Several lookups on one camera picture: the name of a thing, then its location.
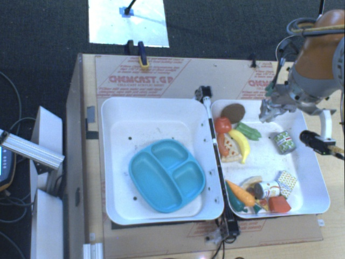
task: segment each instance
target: brown toy cookie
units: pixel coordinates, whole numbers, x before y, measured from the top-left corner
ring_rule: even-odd
[[[230,123],[235,124],[240,122],[243,119],[244,114],[246,113],[244,106],[240,104],[231,104],[226,106],[220,116],[227,117],[230,120]]]

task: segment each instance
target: toy tomato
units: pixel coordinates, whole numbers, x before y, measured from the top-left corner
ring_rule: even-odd
[[[231,131],[231,123],[227,117],[219,117],[215,122],[215,130],[217,133],[227,133]]]

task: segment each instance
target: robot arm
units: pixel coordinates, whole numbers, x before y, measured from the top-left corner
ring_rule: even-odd
[[[266,89],[269,97],[262,100],[260,108],[261,122],[273,121],[276,116],[287,111],[294,112],[297,108],[309,115],[319,116],[321,136],[303,132],[300,138],[311,147],[314,145],[311,139],[316,139],[316,142],[321,141],[325,147],[324,151],[313,147],[320,154],[330,154],[328,146],[335,144],[332,139],[330,117],[335,110],[322,110],[316,105],[336,90],[344,93],[344,17],[344,10],[333,10],[316,20],[311,29],[291,28],[291,26],[300,28],[299,24],[296,24],[296,21],[301,21],[299,19],[295,24],[288,25],[287,31],[293,36],[305,37],[305,42],[284,84],[276,84],[278,73],[285,60],[284,57],[278,59],[276,77]],[[291,39],[282,42],[280,51],[290,43]]]

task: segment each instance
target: toy cucumber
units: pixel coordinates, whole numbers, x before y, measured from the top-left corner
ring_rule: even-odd
[[[226,185],[226,191],[227,191],[227,196],[229,197],[229,201],[230,204],[232,206],[232,208],[236,211],[236,212],[248,212],[248,210],[245,207],[244,203],[241,202],[238,198],[236,198],[236,196],[234,195],[234,193],[232,192],[230,186],[225,183]]]
[[[261,137],[261,133],[256,128],[252,128],[242,122],[238,122],[236,129],[242,132],[250,140],[258,141]]]

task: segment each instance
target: black carpet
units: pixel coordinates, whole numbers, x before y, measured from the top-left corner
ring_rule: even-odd
[[[163,0],[170,48],[147,48],[150,56],[275,60],[286,25],[317,17],[320,0]],[[326,0],[325,10],[344,9],[345,0]],[[123,54],[123,46],[88,42],[88,0],[0,0],[0,71],[18,88],[23,117],[39,105],[65,120],[65,103],[77,53]],[[18,102],[0,77],[0,128],[18,119]],[[30,121],[19,135],[29,139]],[[29,165],[17,167],[10,192],[29,192]],[[0,218],[20,214],[0,205]],[[30,257],[30,214],[16,224],[0,223]],[[20,258],[0,235],[0,258]]]

